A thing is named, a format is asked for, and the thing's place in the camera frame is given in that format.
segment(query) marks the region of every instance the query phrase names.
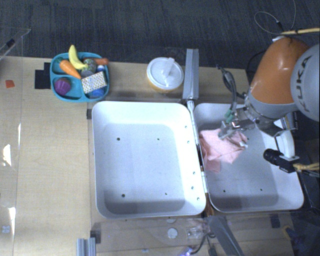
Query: pink towel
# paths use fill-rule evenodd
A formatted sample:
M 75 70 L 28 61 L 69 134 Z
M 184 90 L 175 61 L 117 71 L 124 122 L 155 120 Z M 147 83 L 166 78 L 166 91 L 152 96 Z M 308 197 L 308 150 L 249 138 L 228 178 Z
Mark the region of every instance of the pink towel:
M 203 154 L 204 169 L 220 172 L 221 161 L 232 164 L 245 149 L 240 142 L 246 143 L 247 137 L 236 131 L 231 137 L 221 140 L 218 137 L 220 129 L 203 130 L 199 133 Z

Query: toy banana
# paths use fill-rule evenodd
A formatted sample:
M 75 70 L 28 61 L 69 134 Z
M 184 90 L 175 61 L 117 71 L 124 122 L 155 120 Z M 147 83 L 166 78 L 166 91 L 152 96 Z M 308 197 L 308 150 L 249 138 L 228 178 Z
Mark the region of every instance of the toy banana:
M 83 70 L 88 67 L 88 64 L 84 64 L 79 60 L 77 49 L 73 44 L 69 48 L 69 61 L 77 70 Z

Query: white tray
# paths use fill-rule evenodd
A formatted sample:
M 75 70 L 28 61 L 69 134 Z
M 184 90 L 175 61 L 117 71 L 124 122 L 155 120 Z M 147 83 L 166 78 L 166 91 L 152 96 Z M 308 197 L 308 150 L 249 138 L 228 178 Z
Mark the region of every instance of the white tray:
M 92 110 L 96 206 L 108 219 L 190 216 L 206 205 L 189 111 L 102 101 Z
M 194 118 L 198 131 L 220 128 L 229 107 L 229 104 L 197 105 Z M 274 138 L 257 128 L 243 134 L 249 139 L 248 148 L 233 164 L 222 162 L 219 173 L 205 171 L 211 204 L 224 213 L 300 208 L 304 195 L 297 173 L 286 173 L 263 158 L 266 149 L 277 149 Z

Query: blue divided tray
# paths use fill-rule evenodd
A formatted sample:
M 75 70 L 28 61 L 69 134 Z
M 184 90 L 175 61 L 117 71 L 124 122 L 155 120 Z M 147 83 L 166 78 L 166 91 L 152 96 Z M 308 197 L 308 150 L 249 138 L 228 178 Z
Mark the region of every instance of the blue divided tray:
M 83 58 L 101 58 L 100 55 L 90 52 L 78 52 L 78 58 L 82 60 Z M 103 87 L 104 94 L 100 97 L 90 98 L 90 94 L 85 94 L 82 83 L 80 79 L 77 79 L 71 75 L 66 74 L 61 70 L 58 63 L 58 58 L 63 58 L 65 60 L 69 59 L 68 53 L 61 53 L 55 56 L 50 64 L 50 81 L 51 81 L 51 89 L 55 96 L 65 102 L 96 102 L 102 100 L 109 92 L 110 87 L 110 79 L 109 79 L 109 71 L 108 67 L 105 65 L 105 78 L 107 86 Z M 54 87 L 55 81 L 60 78 L 67 78 L 71 83 L 71 90 L 68 91 L 66 95 L 59 95 Z

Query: red sticker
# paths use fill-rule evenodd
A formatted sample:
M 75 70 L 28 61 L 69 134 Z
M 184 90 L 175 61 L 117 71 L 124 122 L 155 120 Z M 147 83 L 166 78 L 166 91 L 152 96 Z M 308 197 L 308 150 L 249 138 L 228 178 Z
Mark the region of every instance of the red sticker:
M 12 80 L 5 80 L 5 87 L 12 88 L 15 87 L 15 83 Z

